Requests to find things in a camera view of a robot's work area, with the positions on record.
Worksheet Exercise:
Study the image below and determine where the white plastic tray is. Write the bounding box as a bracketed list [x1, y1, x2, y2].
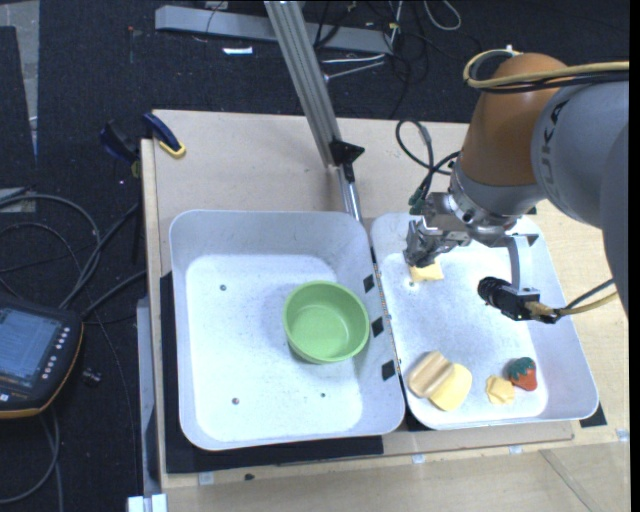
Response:
[369, 212, 600, 432]
[168, 209, 407, 452]

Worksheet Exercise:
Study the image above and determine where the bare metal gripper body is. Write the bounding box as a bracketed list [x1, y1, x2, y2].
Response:
[421, 191, 521, 248]

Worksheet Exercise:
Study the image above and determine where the green bowl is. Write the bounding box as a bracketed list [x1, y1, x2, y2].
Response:
[281, 280, 372, 366]

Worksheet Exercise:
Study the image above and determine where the tan ridged bread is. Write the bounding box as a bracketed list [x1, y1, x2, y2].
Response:
[406, 349, 456, 400]

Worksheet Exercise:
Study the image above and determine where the pale yellow rounded slice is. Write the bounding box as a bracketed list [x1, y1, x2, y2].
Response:
[428, 363, 474, 413]

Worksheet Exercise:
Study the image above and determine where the black cylinder on white bracket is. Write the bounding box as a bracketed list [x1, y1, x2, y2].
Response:
[476, 233, 543, 322]

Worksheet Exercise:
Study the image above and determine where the yellow square biscuit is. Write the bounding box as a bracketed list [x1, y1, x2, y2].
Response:
[408, 259, 445, 283]

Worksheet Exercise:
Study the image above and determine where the pale wood board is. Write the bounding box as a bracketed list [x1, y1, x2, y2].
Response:
[151, 108, 576, 490]

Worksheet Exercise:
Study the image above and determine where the red strawberry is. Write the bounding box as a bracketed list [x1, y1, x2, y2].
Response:
[502, 356, 539, 393]

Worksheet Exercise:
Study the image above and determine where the small yellow lumpy piece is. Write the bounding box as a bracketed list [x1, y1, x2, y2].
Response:
[484, 374, 517, 406]

